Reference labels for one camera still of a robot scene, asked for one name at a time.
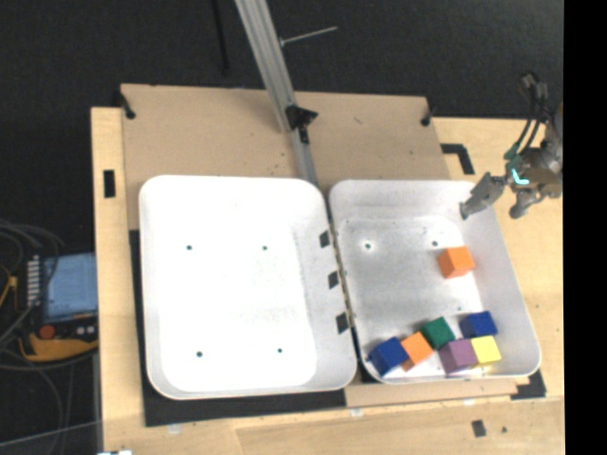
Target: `orange cube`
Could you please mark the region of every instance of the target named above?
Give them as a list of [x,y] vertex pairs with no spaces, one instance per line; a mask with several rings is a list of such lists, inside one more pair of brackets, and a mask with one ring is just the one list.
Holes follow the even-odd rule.
[[400,345],[409,355],[409,358],[401,364],[405,371],[426,360],[434,352],[434,349],[421,332],[415,332],[412,336],[401,340]]
[[466,246],[445,249],[438,257],[438,265],[445,278],[464,276],[476,266]]

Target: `red button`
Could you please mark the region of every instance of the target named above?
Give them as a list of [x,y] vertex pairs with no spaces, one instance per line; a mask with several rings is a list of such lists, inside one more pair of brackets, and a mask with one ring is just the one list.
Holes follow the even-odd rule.
[[49,340],[55,337],[55,327],[52,325],[43,325],[38,331],[38,336],[43,340]]

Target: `white tray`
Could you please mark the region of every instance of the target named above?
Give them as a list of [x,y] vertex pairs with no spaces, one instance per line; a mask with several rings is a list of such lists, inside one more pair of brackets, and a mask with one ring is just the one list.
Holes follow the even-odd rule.
[[356,353],[320,191],[163,175],[139,194],[147,370],[173,399],[330,391]]
[[[492,208],[464,221],[460,202],[466,181],[347,180],[330,192],[345,288],[354,313],[364,366],[390,384],[454,377],[526,376],[540,366],[541,351]],[[437,256],[449,246],[469,248],[476,267],[445,280]],[[489,310],[499,333],[502,360],[487,368],[447,376],[438,353],[383,378],[366,360],[381,341],[407,337],[444,317],[461,337],[458,321]]]

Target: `blue cube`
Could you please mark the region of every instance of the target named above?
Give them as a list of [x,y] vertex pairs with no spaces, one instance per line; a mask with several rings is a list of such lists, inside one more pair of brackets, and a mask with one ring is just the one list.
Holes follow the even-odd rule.
[[495,336],[497,327],[489,311],[469,314],[459,322],[462,335],[465,338]]
[[369,354],[369,360],[382,376],[407,359],[409,355],[396,337],[381,342]]

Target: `toy block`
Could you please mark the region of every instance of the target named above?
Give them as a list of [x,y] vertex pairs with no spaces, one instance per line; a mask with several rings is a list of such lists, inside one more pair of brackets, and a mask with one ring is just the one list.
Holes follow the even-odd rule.
[[448,247],[438,256],[438,265],[447,279],[464,276],[476,266],[467,246]]
[[426,323],[420,332],[433,349],[438,350],[448,342],[455,340],[455,334],[444,317]]
[[438,356],[447,374],[470,369],[478,364],[478,357],[469,338],[460,338],[445,344],[438,351]]
[[495,336],[497,334],[497,327],[488,310],[468,314],[460,320],[459,328],[462,330],[462,336],[466,338]]
[[369,360],[382,376],[408,358],[409,355],[396,337],[381,342],[369,354]]
[[494,336],[471,338],[470,343],[476,354],[476,367],[488,366],[502,358]]
[[408,371],[421,361],[426,360],[434,353],[432,346],[428,343],[428,340],[426,340],[421,332],[415,332],[415,334],[412,336],[408,336],[402,340],[400,344],[409,356],[409,358],[406,359],[402,364],[405,371]]

